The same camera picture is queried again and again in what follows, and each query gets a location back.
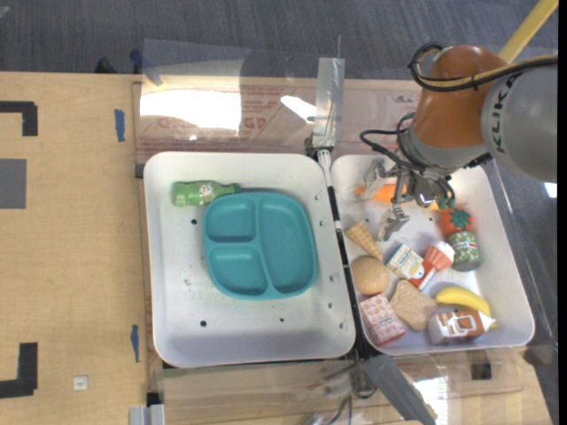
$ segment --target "dark gray floor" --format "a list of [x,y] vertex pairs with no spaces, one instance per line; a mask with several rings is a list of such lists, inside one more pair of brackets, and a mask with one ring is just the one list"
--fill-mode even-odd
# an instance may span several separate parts
[[[10,7],[0,19],[0,70],[91,73],[108,58],[132,73],[128,55],[144,39],[334,56],[340,37],[347,77],[409,80],[408,61],[422,44],[497,52],[538,1],[0,0]],[[557,52],[558,21],[555,12],[519,58]],[[536,314],[532,345],[552,349],[536,365],[558,423],[557,201],[541,183],[500,172]]]

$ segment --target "teal divided plate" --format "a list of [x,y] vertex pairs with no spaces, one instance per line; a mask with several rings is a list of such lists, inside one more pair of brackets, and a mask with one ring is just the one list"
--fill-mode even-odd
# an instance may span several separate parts
[[297,296],[317,275],[309,219],[284,194],[241,192],[216,198],[203,216],[203,245],[211,280],[232,298]]

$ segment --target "wooden table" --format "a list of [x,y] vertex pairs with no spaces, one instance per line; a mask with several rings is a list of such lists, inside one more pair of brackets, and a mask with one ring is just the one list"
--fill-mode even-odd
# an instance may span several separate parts
[[[0,159],[25,159],[27,167],[25,209],[0,207],[0,381],[18,379],[20,344],[37,344],[38,366],[33,395],[0,398],[0,423],[120,424],[128,423],[131,406],[145,405],[147,254],[133,172],[139,81],[136,75],[0,73],[0,100],[35,103],[39,123],[37,136],[22,136],[21,115],[0,113]],[[387,87],[362,86],[373,84]],[[475,385],[447,399],[452,415],[439,423],[550,423],[533,368],[520,354],[498,356],[514,388],[494,393],[494,385]],[[422,362],[404,359],[400,367],[415,380],[427,366]],[[447,375],[459,380],[461,366],[448,363]],[[354,405],[367,420],[400,419],[381,395]],[[177,406],[171,423],[187,422]]]

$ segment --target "toy banana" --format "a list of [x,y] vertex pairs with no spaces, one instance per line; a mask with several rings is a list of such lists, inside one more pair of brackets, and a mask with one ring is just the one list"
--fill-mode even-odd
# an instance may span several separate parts
[[440,304],[464,305],[473,310],[478,310],[487,316],[490,314],[490,306],[478,294],[462,287],[445,287],[435,296],[435,301]]

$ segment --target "yellow pole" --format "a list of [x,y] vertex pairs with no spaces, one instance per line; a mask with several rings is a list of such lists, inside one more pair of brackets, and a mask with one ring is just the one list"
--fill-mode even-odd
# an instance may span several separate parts
[[508,63],[513,62],[558,5],[559,0],[539,0],[500,51],[502,59]]

